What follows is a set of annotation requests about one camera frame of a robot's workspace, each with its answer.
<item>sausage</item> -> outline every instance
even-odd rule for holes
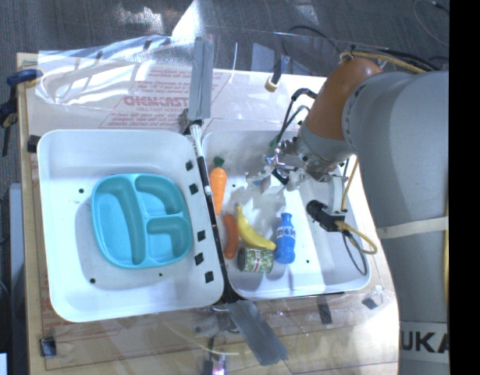
[[[238,249],[238,241],[240,240],[240,234],[238,233],[238,225],[233,214],[224,214],[222,221],[226,226],[227,243],[224,248],[224,257],[232,259]]]

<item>dark gray floor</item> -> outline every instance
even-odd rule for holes
[[[256,44],[297,55],[300,65],[293,72],[325,76],[338,58],[329,55],[328,40],[388,48],[447,69],[449,9],[450,0],[0,0],[0,105],[9,98],[6,78],[16,70],[17,52],[89,48],[149,34],[212,33],[221,41],[215,64],[222,68],[231,68],[230,49],[239,41],[238,70],[270,70],[269,62],[256,60]],[[289,37],[284,45],[272,37],[290,29],[315,39],[294,46]],[[331,62],[322,60],[328,56]],[[3,140],[0,127],[0,198],[20,182],[16,126],[5,157]],[[7,216],[0,202],[0,281],[8,287]],[[9,305],[0,285],[0,351],[9,350],[8,334]]]

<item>robotic arm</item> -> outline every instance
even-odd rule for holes
[[[400,374],[450,373],[448,87],[446,71],[386,73],[349,56],[328,76],[297,136],[279,140],[267,159],[289,174],[288,188],[310,177],[339,190],[346,179],[329,173],[357,156],[396,289]],[[308,213],[326,230],[341,214],[317,201]]]

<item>can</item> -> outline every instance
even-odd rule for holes
[[[267,248],[242,247],[238,250],[237,263],[242,272],[270,273],[274,254]]]

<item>clamp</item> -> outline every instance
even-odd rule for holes
[[[17,86],[23,82],[35,80],[42,77],[40,70],[28,69],[13,73],[7,77],[7,84],[11,87],[9,100],[0,105],[0,126],[5,129],[4,148],[2,149],[2,157],[7,155],[9,149],[9,137],[11,125],[17,122]]]

